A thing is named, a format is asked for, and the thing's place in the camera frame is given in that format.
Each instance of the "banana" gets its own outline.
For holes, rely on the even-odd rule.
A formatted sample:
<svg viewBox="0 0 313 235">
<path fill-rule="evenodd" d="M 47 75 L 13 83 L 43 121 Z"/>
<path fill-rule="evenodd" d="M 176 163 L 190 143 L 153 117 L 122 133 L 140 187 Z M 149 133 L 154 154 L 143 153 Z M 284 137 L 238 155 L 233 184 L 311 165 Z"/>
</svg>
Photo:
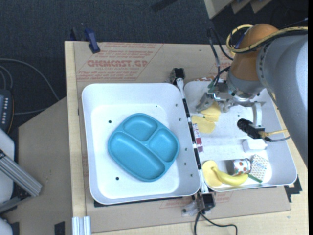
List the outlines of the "banana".
<svg viewBox="0 0 313 235">
<path fill-rule="evenodd" d="M 217 167 L 212 167 L 212 170 L 216 173 L 218 179 L 223 183 L 231 186 L 238 186 L 243 184 L 248 179 L 248 174 L 240 174 L 237 176 L 231 176 L 225 172 L 217 169 Z"/>
</svg>

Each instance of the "blue divided plate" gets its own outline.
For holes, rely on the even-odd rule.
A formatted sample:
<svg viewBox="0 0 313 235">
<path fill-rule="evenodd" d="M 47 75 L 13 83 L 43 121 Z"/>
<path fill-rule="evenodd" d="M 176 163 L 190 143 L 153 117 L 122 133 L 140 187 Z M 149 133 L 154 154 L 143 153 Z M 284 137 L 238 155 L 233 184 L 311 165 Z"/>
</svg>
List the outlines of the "blue divided plate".
<svg viewBox="0 0 313 235">
<path fill-rule="evenodd" d="M 137 113 L 126 118 L 108 141 L 111 157 L 134 177 L 152 182 L 161 178 L 179 152 L 177 137 L 153 117 Z"/>
</svg>

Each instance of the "white tray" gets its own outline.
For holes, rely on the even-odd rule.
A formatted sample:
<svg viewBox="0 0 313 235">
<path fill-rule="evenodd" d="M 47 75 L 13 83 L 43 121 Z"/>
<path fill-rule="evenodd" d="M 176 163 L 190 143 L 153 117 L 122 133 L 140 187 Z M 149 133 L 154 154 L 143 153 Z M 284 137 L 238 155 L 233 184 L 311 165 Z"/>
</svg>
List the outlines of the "white tray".
<svg viewBox="0 0 313 235">
<path fill-rule="evenodd" d="M 189 196 L 200 177 L 181 94 L 168 83 L 91 84 L 82 92 L 89 183 L 93 198 L 104 205 Z M 176 161 L 160 179 L 144 182 L 128 174 L 110 157 L 107 142 L 128 116 L 144 113 L 160 121 L 178 138 Z"/>
<path fill-rule="evenodd" d="M 184 91 L 189 107 L 190 115 L 198 115 L 196 105 L 207 91 L 210 82 L 192 81 L 186 84 Z M 266 90 L 261 91 L 255 98 L 256 101 L 265 102 L 262 106 L 262 125 L 265 131 L 272 132 L 281 130 L 275 106 Z M 230 191 L 247 188 L 272 187 L 279 185 L 290 185 L 297 178 L 297 171 L 286 141 L 268 142 L 265 150 L 258 152 L 244 152 L 243 141 L 250 138 L 245 132 L 237 127 L 237 121 L 245 118 L 253 121 L 251 107 L 234 106 L 229 112 L 221 113 L 219 121 L 216 122 L 214 131 L 211 134 L 201 133 L 203 152 L 199 158 L 203 164 L 207 160 L 214 160 L 219 170 L 227 172 L 226 161 L 233 159 L 251 158 L 258 154 L 269 161 L 265 178 L 258 183 L 250 178 L 240 186 L 229 186 L 222 184 L 219 187 L 211 188 L 214 191 Z M 282 139 L 283 134 L 275 135 L 273 139 Z"/>
</svg>

